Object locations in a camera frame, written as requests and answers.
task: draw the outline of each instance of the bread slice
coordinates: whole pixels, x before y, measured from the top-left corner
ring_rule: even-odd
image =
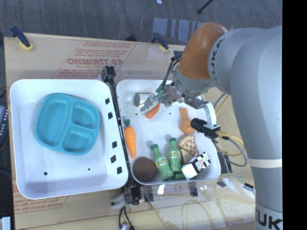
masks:
[[[181,164],[186,164],[191,158],[193,158],[193,155],[189,152],[185,151],[184,149],[179,149],[181,152]]]
[[[194,157],[198,154],[193,136],[185,136],[178,143],[179,149],[183,149]]]

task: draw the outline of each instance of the blue clamp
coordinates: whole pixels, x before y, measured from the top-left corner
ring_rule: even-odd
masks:
[[[160,33],[154,33],[153,35],[152,43],[156,41],[156,39],[160,42],[160,49],[162,49],[165,53],[168,53],[170,48],[167,45],[166,40],[163,38],[163,36]]]
[[[11,28],[11,32],[19,38],[20,46],[23,47],[26,50],[31,50],[33,47],[33,44],[29,42],[29,40],[26,38],[26,36],[23,34],[21,30],[19,30],[16,26],[13,26]]]

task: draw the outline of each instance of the white tray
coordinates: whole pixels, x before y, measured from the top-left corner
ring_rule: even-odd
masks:
[[[180,130],[181,113],[180,108],[185,107],[188,110],[188,117],[190,120],[193,118],[199,118],[206,120],[206,114],[204,109],[196,110],[184,103],[174,103],[171,107],[165,108],[163,105],[156,116],[148,119],[141,113],[141,108],[136,107],[133,104],[134,95],[137,92],[155,93],[155,90],[162,83],[161,80],[122,80],[117,84],[118,104],[122,121],[130,119],[130,125],[135,129],[136,133],[136,158],[140,156],[147,157],[151,160],[154,159],[154,154],[151,151],[150,146],[152,144],[158,144],[159,150],[167,155],[169,149],[169,139],[175,137],[179,142],[185,134]],[[210,158],[211,164],[202,170],[195,178],[189,180],[204,181],[216,179],[221,173],[221,165],[217,156],[215,146],[212,141],[205,137],[202,133],[194,131],[192,133],[196,143],[198,152],[206,152]],[[129,154],[129,161],[131,168],[133,168],[134,159]],[[182,183],[187,180],[172,180],[162,181],[159,173],[155,179],[151,182],[139,181],[132,173],[137,182],[142,185],[156,185],[156,184],[172,184]]]
[[[100,113],[96,143],[75,156],[41,145],[35,120],[43,100],[60,92],[81,98]],[[17,186],[30,199],[122,187],[128,179],[123,146],[109,87],[98,80],[19,80],[10,90]]]

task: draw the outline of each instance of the bottle cap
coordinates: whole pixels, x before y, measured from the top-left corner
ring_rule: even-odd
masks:
[[[169,139],[169,142],[172,142],[172,141],[177,142],[177,139],[176,139],[176,138],[171,138],[171,139]]]
[[[156,148],[159,148],[157,144],[153,144],[151,147],[150,147],[152,150],[156,149]]]

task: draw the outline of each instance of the yellow cable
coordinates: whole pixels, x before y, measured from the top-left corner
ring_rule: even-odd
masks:
[[[221,105],[219,106],[219,108],[217,109],[217,111],[215,112],[215,115],[217,116],[218,113],[220,112],[220,110],[222,109],[223,105],[225,104],[225,102],[227,101],[227,99],[229,98],[230,95],[227,95],[226,98],[223,100],[223,102],[221,103]]]
[[[210,223],[210,227],[211,229],[215,229],[215,225],[214,225],[214,222],[210,216],[210,214],[208,213],[208,211],[205,209],[204,205],[202,205],[202,202],[199,202],[195,199],[189,199],[188,201],[186,201],[184,203],[184,205],[182,206],[181,208],[181,219],[182,219],[182,226],[183,226],[183,230],[184,230],[184,222],[183,222],[183,210],[184,210],[184,206],[186,206],[186,230],[188,230],[188,207],[189,207],[189,202],[191,203],[194,203],[194,204],[197,204],[198,206],[200,206],[203,211],[207,214],[207,217],[209,219],[209,223]]]
[[[234,140],[240,142],[240,143],[242,144],[242,146],[243,146],[243,151],[245,151],[244,143],[243,143],[243,141],[240,140],[239,138],[237,138],[237,137],[235,137],[235,136],[232,136],[232,135],[229,135],[229,134],[227,134],[227,133],[225,133],[225,132],[223,132],[223,131],[221,131],[221,130],[218,130],[218,131],[216,131],[215,133],[216,133],[220,138],[229,137],[229,138],[232,138],[232,139],[234,139]],[[229,153],[227,153],[227,152],[224,152],[219,146],[216,146],[216,147],[218,148],[218,150],[219,150],[222,154],[227,155],[227,156],[230,156],[230,157],[237,157],[237,156],[242,155],[241,152],[240,152],[240,153],[237,153],[237,154],[229,154]]]

